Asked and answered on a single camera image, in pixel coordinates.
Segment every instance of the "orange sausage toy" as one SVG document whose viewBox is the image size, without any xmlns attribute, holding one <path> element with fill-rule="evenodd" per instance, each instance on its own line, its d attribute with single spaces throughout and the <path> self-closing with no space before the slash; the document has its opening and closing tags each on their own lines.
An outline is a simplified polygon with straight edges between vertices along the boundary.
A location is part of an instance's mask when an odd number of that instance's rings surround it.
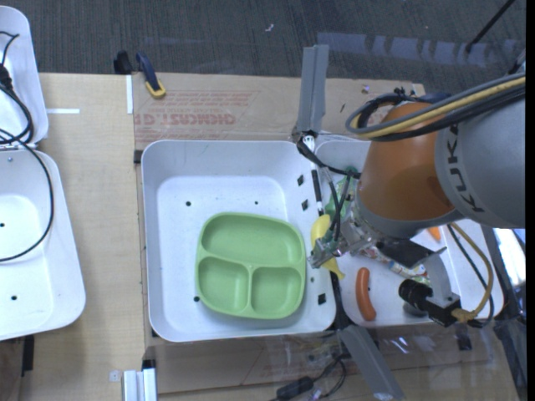
<svg viewBox="0 0 535 401">
<path fill-rule="evenodd" d="M 366 321 L 373 321 L 377 316 L 377 312 L 369 299 L 368 283 L 369 269 L 368 267 L 361 267 L 357 273 L 357 280 L 355 283 L 357 305 L 359 306 L 362 317 Z"/>
</svg>

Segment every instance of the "yellow cable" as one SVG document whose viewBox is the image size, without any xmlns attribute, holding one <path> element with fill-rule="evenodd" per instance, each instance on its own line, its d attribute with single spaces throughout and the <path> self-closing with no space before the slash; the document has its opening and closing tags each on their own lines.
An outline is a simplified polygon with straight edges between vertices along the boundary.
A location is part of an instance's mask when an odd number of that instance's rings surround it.
<svg viewBox="0 0 535 401">
<path fill-rule="evenodd" d="M 456 232 L 459 233 L 459 235 L 461 235 L 465 241 L 470 244 L 474 251 L 477 252 L 477 254 L 482 258 L 488 272 L 487 289 L 485 290 L 485 294 L 479 302 L 479 305 L 477 305 L 477 307 L 471 312 L 465 309 L 454 309 L 451 312 L 451 315 L 453 315 L 457 321 L 468 322 L 472 319 L 476 319 L 477 314 L 485 307 L 485 303 L 488 302 L 489 298 L 491 298 L 492 284 L 494 283 L 494 273 L 492 272 L 490 261 L 488 260 L 487 256 L 485 256 L 485 253 L 479 248 L 479 246 L 477 246 L 476 243 L 455 222 L 451 223 L 451 227 L 453 227 Z"/>
<path fill-rule="evenodd" d="M 475 103 L 476 101 L 480 101 L 482 99 L 488 98 L 489 96 L 498 94 L 502 91 L 508 90 L 510 88 L 514 88 L 516 86 L 519 86 L 525 83 L 526 83 L 526 76 L 522 76 L 519 79 L 509 80 L 508 82 L 497 84 L 490 88 L 483 89 L 482 91 L 475 92 L 474 94 L 470 94 L 464 98 L 454 101 L 453 103 L 442 105 L 441 107 L 428 111 L 424 114 L 420 114 L 419 116 L 416 116 L 414 118 L 404 120 L 403 122 L 399 122 L 398 124 L 393 124 L 386 128 L 380 128 L 380 124 L 379 124 L 377 130 L 367 132 L 364 134 L 357 134 L 357 137 L 361 140 L 370 140 L 372 138 L 375 138 L 381 135 L 395 134 L 395 133 L 401 132 L 401 130 L 405 128 L 409 128 L 411 126 L 414 126 L 415 124 L 419 124 L 428 119 L 432 119 L 440 114 L 445 114 L 452 110 L 459 109 L 460 107 L 463 107 L 465 105 Z M 357 126 L 359 117 L 360 117 L 360 114 L 357 114 L 357 116 L 351 121 L 352 126 Z"/>
</svg>

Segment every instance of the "dark gray floor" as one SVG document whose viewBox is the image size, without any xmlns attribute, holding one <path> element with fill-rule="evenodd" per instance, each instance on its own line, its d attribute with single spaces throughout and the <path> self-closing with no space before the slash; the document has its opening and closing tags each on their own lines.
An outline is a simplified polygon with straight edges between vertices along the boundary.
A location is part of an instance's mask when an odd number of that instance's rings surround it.
<svg viewBox="0 0 535 401">
<path fill-rule="evenodd" d="M 456 93 L 502 76 L 526 45 L 526 0 L 0 0 L 26 14 L 42 72 L 112 74 L 121 49 L 156 71 L 299 77 L 328 43 L 329 77 Z"/>
</svg>

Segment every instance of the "wooden table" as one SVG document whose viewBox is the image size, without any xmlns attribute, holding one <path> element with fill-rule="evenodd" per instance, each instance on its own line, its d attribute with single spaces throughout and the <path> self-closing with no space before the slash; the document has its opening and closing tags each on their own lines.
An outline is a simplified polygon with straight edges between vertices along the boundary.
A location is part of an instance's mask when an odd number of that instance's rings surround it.
<svg viewBox="0 0 535 401">
<path fill-rule="evenodd" d="M 84 275 L 87 303 L 73 324 L 35 335 L 33 371 L 21 400 L 120 400 L 120 372 L 141 367 L 145 351 L 134 125 L 125 77 L 40 74 L 50 114 L 39 148 L 58 164 Z M 395 372 L 408 399 L 517 399 L 502 345 L 480 363 Z M 162 395 L 179 400 L 266 400 L 280 384 Z M 374 399 L 361 375 L 331 399 Z"/>
</svg>

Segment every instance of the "green plate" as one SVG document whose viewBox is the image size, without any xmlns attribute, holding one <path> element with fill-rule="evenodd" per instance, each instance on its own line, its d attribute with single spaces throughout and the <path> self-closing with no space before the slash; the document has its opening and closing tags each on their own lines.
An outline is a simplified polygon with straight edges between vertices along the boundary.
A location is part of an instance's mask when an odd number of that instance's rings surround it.
<svg viewBox="0 0 535 401">
<path fill-rule="evenodd" d="M 279 319 L 303 300 L 306 253 L 301 233 L 283 220 L 225 212 L 202 227 L 196 289 L 217 312 Z"/>
</svg>

